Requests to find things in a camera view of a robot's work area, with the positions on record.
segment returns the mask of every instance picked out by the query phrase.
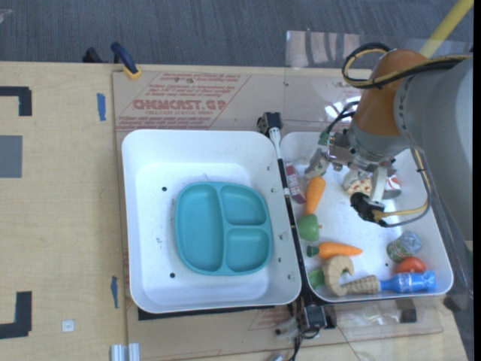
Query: blue bottle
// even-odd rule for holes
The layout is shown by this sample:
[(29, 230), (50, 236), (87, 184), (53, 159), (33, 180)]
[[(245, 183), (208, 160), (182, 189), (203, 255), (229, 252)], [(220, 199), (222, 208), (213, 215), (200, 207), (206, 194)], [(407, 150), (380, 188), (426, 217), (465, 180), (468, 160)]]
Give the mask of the blue bottle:
[(399, 273), (386, 281), (380, 281), (380, 286), (381, 290), (412, 293), (435, 288), (436, 279), (432, 270), (424, 273)]

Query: wooden surface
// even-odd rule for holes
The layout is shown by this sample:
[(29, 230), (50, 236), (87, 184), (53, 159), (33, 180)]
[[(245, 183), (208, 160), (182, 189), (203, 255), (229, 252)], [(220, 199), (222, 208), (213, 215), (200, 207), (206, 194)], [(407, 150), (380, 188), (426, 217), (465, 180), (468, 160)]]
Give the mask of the wooden surface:
[[(284, 73), (282, 68), (141, 67)], [(16, 293), (32, 291), (32, 331), (0, 339), (0, 359), (108, 359), (112, 344), (128, 343), (112, 87), (112, 72), (120, 69), (0, 62), (0, 85), (28, 86), (33, 101), (33, 116), (19, 117), (17, 99), (0, 97), (0, 135), (23, 136), (22, 178), (0, 178), (0, 324), (14, 322)], [(98, 93), (105, 96), (105, 121), (97, 112)], [(306, 341), (297, 359), (466, 359), (452, 314), (442, 305), (436, 309), (432, 327), (439, 329), (432, 334), (323, 346)], [(73, 332), (62, 331), (63, 320), (74, 320)], [(182, 349), (188, 338), (177, 341), (174, 346)], [(290, 347), (280, 344), (285, 356)], [(249, 353), (249, 344), (243, 349)], [(272, 353), (204, 359), (264, 361)]]

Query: gray floor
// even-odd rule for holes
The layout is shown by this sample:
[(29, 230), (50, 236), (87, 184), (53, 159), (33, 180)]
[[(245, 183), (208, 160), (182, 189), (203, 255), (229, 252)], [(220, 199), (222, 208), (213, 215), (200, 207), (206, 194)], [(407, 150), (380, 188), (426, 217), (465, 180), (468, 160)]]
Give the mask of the gray floor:
[[(82, 62), (118, 41), (137, 63), (282, 67), (288, 31), (428, 38), (458, 0), (0, 0), (0, 60)], [(473, 10), (448, 40), (473, 43)], [(472, 255), (455, 237), (446, 300), (473, 359)]]

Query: blue plate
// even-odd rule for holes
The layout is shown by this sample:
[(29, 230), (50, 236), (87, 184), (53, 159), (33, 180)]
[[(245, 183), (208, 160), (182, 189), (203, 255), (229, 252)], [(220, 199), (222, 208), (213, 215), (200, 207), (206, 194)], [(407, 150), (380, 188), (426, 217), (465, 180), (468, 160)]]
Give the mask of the blue plate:
[(272, 254), (271, 220), (253, 189), (227, 182), (184, 187), (175, 207), (177, 251), (183, 263), (206, 275), (245, 275)]

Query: tomato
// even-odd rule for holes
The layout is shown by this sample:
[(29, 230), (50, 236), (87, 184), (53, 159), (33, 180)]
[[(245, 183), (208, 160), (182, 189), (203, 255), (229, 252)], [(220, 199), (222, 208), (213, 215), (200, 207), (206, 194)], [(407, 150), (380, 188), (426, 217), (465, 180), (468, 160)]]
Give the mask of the tomato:
[(426, 265), (423, 261), (415, 256), (409, 256), (403, 259), (396, 269), (397, 273), (423, 273), (426, 271)]

